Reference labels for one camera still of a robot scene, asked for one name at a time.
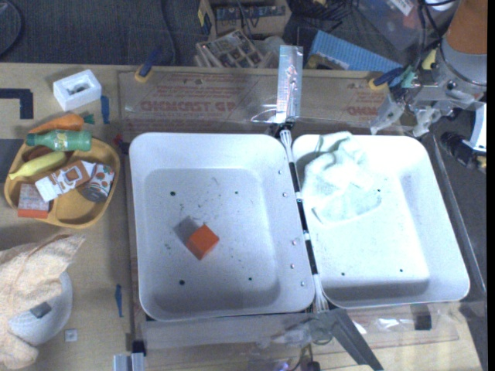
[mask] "white cloth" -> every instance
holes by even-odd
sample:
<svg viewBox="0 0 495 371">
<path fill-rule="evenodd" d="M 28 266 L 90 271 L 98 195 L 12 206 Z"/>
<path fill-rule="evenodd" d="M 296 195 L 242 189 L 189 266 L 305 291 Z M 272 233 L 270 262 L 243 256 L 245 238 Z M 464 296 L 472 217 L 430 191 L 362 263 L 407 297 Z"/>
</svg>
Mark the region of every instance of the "white cloth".
<svg viewBox="0 0 495 371">
<path fill-rule="evenodd" d="M 21 369 L 36 361 L 38 349 L 20 339 L 9 320 L 60 295 L 60 275 L 83 242 L 66 235 L 0 252 L 0 365 Z"/>
<path fill-rule="evenodd" d="M 320 136 L 315 152 L 305 167 L 302 197 L 322 224 L 352 219 L 381 204 L 366 153 L 350 132 Z"/>
</svg>

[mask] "soda can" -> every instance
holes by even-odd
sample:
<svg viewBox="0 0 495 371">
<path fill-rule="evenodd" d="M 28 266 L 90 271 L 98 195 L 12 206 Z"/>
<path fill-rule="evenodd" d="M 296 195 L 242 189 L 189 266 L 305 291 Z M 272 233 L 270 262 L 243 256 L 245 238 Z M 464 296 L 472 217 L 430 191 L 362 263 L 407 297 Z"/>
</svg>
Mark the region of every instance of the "soda can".
<svg viewBox="0 0 495 371">
<path fill-rule="evenodd" d="M 110 193 L 112 182 L 114 181 L 115 172 L 111 166 L 97 164 L 93 177 L 81 189 L 80 193 L 84 198 L 91 202 L 104 202 Z"/>
</svg>

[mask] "white tissue box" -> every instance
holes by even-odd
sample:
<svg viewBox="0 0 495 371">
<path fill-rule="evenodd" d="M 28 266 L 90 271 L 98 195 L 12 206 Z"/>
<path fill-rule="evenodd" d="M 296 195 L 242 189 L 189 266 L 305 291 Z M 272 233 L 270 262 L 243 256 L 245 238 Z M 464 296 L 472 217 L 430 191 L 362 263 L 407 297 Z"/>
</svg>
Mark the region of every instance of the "white tissue box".
<svg viewBox="0 0 495 371">
<path fill-rule="evenodd" d="M 101 98 L 101 85 L 91 70 L 85 70 L 53 83 L 53 95 L 64 111 L 70 111 Z"/>
</svg>

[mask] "small white square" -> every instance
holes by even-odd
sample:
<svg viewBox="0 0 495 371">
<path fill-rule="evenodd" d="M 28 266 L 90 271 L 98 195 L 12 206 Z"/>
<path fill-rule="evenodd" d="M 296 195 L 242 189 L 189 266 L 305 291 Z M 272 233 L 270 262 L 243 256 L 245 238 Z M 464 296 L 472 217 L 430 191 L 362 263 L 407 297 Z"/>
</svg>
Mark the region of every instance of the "small white square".
<svg viewBox="0 0 495 371">
<path fill-rule="evenodd" d="M 69 328 L 65 330 L 65 342 L 76 342 L 77 341 L 77 329 Z"/>
<path fill-rule="evenodd" d="M 85 70 L 55 81 L 53 95 L 69 111 L 100 99 L 101 85 L 91 70 Z"/>
</svg>

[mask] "toy carrot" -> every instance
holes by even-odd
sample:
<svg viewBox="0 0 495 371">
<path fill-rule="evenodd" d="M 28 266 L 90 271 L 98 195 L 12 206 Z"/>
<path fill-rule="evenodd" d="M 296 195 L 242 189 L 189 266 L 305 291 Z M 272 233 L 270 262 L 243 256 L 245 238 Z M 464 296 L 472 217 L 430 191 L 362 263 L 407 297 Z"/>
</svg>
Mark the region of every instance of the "toy carrot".
<svg viewBox="0 0 495 371">
<path fill-rule="evenodd" d="M 62 117 L 54 118 L 45 124 L 41 124 L 36 128 L 31 129 L 29 133 L 39 133 L 39 132 L 48 132 L 54 129 L 62 129 L 66 131 L 80 131 L 83 127 L 83 124 L 94 124 L 93 115 L 87 115 L 86 117 L 81 117 L 78 114 L 69 113 L 65 114 Z"/>
</svg>

